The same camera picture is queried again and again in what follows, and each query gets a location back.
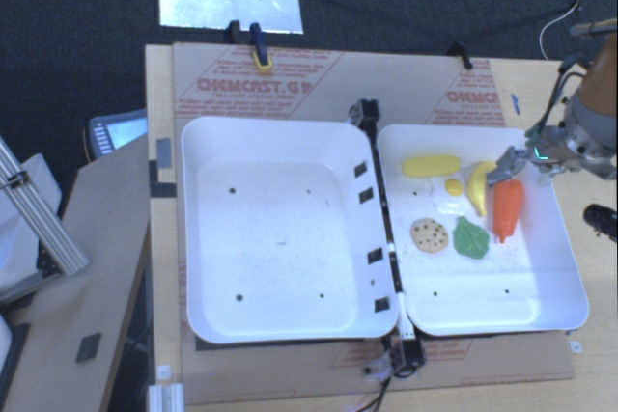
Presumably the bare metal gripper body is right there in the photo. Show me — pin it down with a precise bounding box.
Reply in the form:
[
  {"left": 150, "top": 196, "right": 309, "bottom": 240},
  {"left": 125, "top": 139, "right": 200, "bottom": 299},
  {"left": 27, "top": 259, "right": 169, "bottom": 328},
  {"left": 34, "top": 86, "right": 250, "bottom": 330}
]
[{"left": 524, "top": 128, "right": 618, "bottom": 185}]

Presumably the yellow banana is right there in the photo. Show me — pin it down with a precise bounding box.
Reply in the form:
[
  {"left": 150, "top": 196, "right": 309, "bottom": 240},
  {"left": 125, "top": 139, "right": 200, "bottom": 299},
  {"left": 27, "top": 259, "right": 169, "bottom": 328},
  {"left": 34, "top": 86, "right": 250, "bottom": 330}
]
[{"left": 464, "top": 160, "right": 499, "bottom": 218}]

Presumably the orange carrot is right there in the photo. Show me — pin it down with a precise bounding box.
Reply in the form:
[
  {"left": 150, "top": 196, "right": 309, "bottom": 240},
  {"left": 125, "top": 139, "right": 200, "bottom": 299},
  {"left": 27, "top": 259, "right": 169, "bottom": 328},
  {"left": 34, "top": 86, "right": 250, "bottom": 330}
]
[{"left": 492, "top": 179, "right": 525, "bottom": 245}]

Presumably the white fried egg yellow yolk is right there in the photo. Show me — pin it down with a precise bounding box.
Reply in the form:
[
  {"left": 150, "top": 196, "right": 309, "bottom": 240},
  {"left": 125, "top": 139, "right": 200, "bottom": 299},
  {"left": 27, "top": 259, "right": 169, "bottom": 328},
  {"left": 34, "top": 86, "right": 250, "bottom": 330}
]
[{"left": 429, "top": 176, "right": 477, "bottom": 217}]

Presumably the yellow corn cob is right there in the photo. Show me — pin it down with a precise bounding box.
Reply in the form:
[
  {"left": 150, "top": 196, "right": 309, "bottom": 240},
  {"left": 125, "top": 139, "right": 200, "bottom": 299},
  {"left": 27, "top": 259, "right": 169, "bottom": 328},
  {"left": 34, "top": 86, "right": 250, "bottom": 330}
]
[{"left": 401, "top": 153, "right": 462, "bottom": 180}]

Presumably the green leaf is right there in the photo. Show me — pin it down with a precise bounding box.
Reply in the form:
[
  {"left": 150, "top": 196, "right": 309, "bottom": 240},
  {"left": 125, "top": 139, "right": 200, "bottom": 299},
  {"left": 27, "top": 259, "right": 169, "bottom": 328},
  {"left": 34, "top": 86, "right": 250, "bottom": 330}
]
[{"left": 452, "top": 215, "right": 492, "bottom": 261}]

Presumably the tan chocolate chip biscuit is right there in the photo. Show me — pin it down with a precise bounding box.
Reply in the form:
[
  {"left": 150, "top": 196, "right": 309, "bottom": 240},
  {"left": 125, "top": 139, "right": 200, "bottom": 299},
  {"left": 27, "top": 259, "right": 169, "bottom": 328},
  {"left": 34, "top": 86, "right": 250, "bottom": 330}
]
[{"left": 409, "top": 217, "right": 451, "bottom": 255}]

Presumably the thin black and white rod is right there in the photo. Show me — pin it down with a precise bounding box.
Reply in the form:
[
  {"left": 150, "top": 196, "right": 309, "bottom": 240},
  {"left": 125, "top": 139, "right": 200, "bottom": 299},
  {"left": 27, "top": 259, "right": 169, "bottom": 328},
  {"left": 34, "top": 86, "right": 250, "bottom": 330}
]
[{"left": 362, "top": 116, "right": 415, "bottom": 340}]

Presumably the white plastic tray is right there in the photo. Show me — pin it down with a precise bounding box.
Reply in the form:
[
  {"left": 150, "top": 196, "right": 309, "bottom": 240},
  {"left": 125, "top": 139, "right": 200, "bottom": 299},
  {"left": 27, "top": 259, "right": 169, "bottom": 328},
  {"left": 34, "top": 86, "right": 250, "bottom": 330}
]
[
  {"left": 376, "top": 124, "right": 591, "bottom": 338},
  {"left": 180, "top": 115, "right": 401, "bottom": 345}
]

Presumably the brown cardboard board red print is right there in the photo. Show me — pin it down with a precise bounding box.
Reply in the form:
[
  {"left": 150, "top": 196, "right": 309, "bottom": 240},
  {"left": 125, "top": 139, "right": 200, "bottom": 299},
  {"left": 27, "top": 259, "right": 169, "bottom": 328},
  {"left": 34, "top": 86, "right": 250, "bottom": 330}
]
[{"left": 171, "top": 41, "right": 576, "bottom": 406}]

